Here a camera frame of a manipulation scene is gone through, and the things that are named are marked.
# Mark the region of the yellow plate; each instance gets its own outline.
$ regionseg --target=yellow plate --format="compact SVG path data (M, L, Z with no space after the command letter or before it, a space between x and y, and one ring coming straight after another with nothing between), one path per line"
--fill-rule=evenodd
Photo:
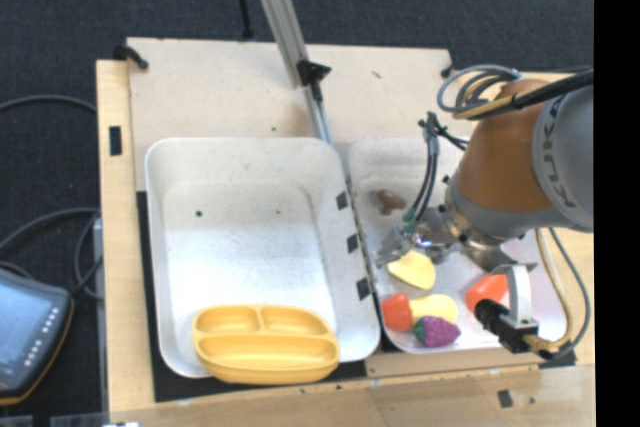
M229 383L284 385L318 381L338 366L338 340L317 314L291 306L233 305L193 319L202 364Z

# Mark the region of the wooden table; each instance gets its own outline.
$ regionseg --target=wooden table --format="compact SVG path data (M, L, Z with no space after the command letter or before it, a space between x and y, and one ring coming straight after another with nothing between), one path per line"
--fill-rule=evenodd
M462 407L476 417L486 409L489 419L506 411L507 417L502 421L507 422L521 420L519 414L534 413L557 414L560 420L579 417L585 422L590 419L595 422L593 323L576 350L577 367L540 371L535 357L509 355L506 360L503 349L484 354L482 364L478 364L476 357L452 359L445 355L427 360L404 353L376 353L366 361L367 379L340 386L318 383L302 388L225 393L189 399L188 408L183 407L185 401L155 402L136 207L136 191L144 185L139 163L146 149L153 140L167 134L248 135L246 120L252 114L251 135L313 135L313 130L301 110L304 103L300 92L288 86L274 44L155 39L130 39L128 43L150 62L149 71L138 70L124 61L98 61L96 67L111 412L135 410L138 419L151 415L158 425L164 425L162 422L168 422L168 418L177 421L186 414L192 415L190 424L197 424L200 418L203 425L210 425L207 421L212 418L233 418L234 425L249 425L251 414L263 415L263 425L303 423L296 421L296 415L305 418L305 425L326 425L322 420L325 414L331 414L335 425L353 425L354 421L363 425L365 421L367 425L407 425L394 423L400 419L391 411L402 410L407 418L419 417L429 403L424 393L433 389L448 397L450 405L458 404L454 409ZM415 122L424 117L425 106L434 108L440 70L450 64L445 50L309 45L309 53L312 60L334 69L323 82L323 91L337 147L366 135L414 134ZM237 63L234 66L234 59L241 59L242 66ZM180 84L182 89L176 93ZM209 94L206 87L198 89L194 84L224 84L225 88L233 89L234 95L216 110L214 104L206 104ZM187 85L191 92L185 90ZM249 85L261 92L257 96L247 92ZM204 91L204 96L194 91ZM283 105L283 99L287 98L288 103ZM193 106L188 120L179 116L181 102ZM273 111L272 117L256 119L255 112L246 109L247 102L262 102L263 107L264 102L271 102L264 112ZM443 121L456 134L471 131L467 122ZM155 128L141 129L137 126L140 124ZM113 127L119 127L122 142L121 152L115 152L116 155L112 154ZM593 297L593 236L567 230L559 230L559 234ZM581 319L584 309L579 289L566 266L559 264L558 271L575 317ZM457 384L443 384L443 379ZM565 381L572 383L571 393L558 384ZM496 402L496 387L498 391L516 387L525 394L534 393L527 390L535 390L538 397L548 395L549 404L534 400L532 395L529 398L537 404L536 411L529 407L534 402L527 402L528 399L522 399L520 409L505 408L500 401ZM565 405L558 407L563 394L567 395ZM470 397L477 398L479 405L474 406ZM136 419L127 414L129 420Z

